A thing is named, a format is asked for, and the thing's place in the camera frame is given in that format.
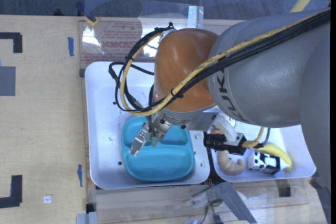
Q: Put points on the black cylinder on white bracket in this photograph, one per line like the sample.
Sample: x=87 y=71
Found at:
x=231 y=143

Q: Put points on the dull grey metal gripper finger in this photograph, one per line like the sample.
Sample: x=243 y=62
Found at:
x=137 y=146

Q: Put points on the blue divided plate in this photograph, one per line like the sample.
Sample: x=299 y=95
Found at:
x=160 y=162

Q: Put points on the yellow banana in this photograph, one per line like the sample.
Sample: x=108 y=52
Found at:
x=278 y=151

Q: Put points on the orange toy food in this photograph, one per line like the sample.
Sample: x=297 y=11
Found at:
x=217 y=132

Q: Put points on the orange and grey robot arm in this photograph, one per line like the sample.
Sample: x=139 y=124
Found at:
x=262 y=81

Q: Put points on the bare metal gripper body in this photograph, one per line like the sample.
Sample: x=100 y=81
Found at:
x=159 y=126

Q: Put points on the black and white carton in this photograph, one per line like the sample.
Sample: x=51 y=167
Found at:
x=263 y=162

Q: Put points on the white plastic tray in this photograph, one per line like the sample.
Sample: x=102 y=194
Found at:
x=105 y=118
x=296 y=154

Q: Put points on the beige toy croissant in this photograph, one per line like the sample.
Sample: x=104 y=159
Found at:
x=229 y=165

